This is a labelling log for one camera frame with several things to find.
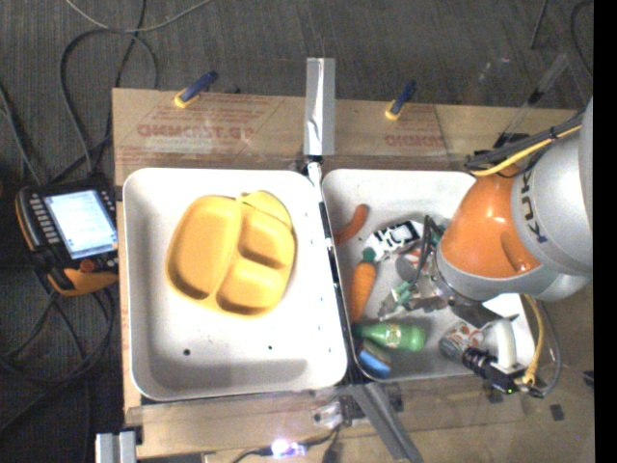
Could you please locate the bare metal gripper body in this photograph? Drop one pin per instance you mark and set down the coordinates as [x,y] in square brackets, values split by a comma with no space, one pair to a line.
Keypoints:
[434,297]

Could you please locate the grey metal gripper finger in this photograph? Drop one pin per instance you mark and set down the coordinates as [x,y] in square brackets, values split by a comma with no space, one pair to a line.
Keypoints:
[393,307]

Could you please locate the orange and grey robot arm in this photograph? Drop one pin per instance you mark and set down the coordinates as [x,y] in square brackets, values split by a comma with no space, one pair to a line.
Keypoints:
[525,220]

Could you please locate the green bottle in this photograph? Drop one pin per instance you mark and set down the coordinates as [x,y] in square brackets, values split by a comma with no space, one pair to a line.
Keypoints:
[395,335]

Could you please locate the orange carrot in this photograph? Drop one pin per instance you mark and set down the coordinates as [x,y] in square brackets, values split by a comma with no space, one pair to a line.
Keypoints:
[362,282]

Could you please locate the grey and red can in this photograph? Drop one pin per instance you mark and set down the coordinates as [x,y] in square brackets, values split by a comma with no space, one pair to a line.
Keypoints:
[406,267]

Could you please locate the red and white can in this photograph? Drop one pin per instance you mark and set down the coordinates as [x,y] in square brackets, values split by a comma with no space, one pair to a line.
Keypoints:
[458,338]

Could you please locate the blue packet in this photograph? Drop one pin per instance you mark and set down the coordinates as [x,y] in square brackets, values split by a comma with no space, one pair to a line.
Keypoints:
[373,362]

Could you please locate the black and white carton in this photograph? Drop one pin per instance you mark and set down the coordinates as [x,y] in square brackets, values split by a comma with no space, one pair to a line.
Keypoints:
[393,236]

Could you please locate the orange sausage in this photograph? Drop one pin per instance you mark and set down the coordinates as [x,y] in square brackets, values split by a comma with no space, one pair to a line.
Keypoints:
[354,225]

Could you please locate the thin black and white rod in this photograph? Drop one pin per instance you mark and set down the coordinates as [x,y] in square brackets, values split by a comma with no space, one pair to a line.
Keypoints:
[329,239]

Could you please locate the white plastic tray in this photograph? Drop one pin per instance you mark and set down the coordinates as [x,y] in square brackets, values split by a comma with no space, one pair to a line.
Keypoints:
[424,191]
[231,355]

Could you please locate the yellow divided plate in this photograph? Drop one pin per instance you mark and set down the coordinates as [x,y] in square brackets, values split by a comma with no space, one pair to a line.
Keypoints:
[212,253]

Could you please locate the brown cardboard board red print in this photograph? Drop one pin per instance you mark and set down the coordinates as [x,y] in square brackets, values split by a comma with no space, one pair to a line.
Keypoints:
[212,128]

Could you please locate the black cylinder on white bracket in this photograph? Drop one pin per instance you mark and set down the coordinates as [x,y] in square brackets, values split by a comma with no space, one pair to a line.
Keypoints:
[501,345]

